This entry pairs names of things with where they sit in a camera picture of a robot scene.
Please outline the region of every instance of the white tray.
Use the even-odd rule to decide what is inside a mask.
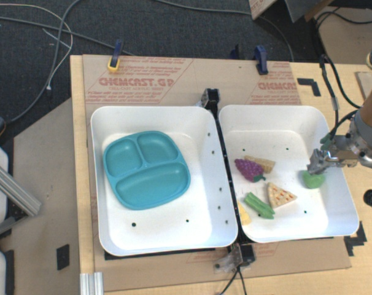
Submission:
[[[149,130],[161,131],[174,140],[190,170],[190,187],[164,205],[130,210],[110,188],[103,152],[119,138]],[[91,132],[99,237],[108,253],[132,256],[216,248],[235,241],[238,225],[215,120],[210,112],[194,106],[106,106],[93,113]]]
[[[324,116],[310,106],[228,105],[219,113],[237,199],[252,218],[243,226],[253,241],[277,242],[303,238],[351,235],[359,225],[358,215],[341,168],[326,172],[318,189],[304,187],[300,171],[306,169],[314,148],[329,128]],[[251,183],[235,167],[245,155],[276,162],[266,181]],[[268,203],[267,182],[298,196],[276,209],[274,220],[258,217],[244,197],[253,192]]]

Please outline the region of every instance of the black floor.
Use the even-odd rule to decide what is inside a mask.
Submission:
[[[62,16],[75,0],[0,0],[41,6]],[[249,12],[248,0],[166,0],[192,7]],[[372,9],[372,0],[336,0],[332,6]],[[59,20],[30,7],[0,7],[0,17],[58,26]],[[303,19],[292,23],[284,0],[264,14],[266,20],[236,14],[212,14],[167,6],[151,0],[83,0],[71,9],[66,23],[74,32],[110,45],[122,38],[124,50],[139,56],[229,58],[236,44],[245,59],[252,59],[256,45],[264,45],[269,60],[316,62],[321,52],[315,26]],[[63,41],[69,43],[64,34]],[[55,40],[41,27],[0,20],[0,116],[7,122],[23,112],[38,96],[50,72]],[[61,45],[59,59],[66,53]],[[103,45],[75,37],[71,54],[108,54]],[[12,122],[0,144],[13,138],[70,97],[69,60],[53,78],[51,95],[44,95],[23,117]]]

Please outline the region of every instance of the table surface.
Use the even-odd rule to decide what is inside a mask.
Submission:
[[[334,124],[334,112],[328,90],[324,86],[318,64],[291,63],[294,78],[314,79],[320,88],[322,97],[315,97],[308,86],[298,86],[301,103],[314,106],[325,116],[328,125]],[[355,77],[356,72],[369,72],[365,65],[336,65],[346,94],[357,104],[363,103],[360,87]],[[353,110],[340,94],[331,71],[328,72],[333,89],[338,97],[340,115]],[[79,223],[80,272],[93,273],[94,252],[91,226],[91,202],[89,193],[89,170],[87,151],[87,128],[85,118],[85,98],[83,86],[83,63],[81,56],[71,57],[71,88],[74,123],[74,150],[76,157],[76,191],[77,214]],[[343,125],[338,134],[343,134],[347,127]],[[273,277],[245,279],[248,294],[372,294],[372,208],[363,202],[363,194],[372,189],[372,170],[357,165],[344,168],[344,174],[354,199],[359,219],[367,237],[365,246],[355,247],[355,256],[351,257],[350,269],[324,272],[296,273]],[[215,281],[177,286],[165,286],[149,289],[132,289],[127,291],[106,292],[106,294],[218,294],[227,281]],[[243,294],[242,284],[236,279],[226,294]]]

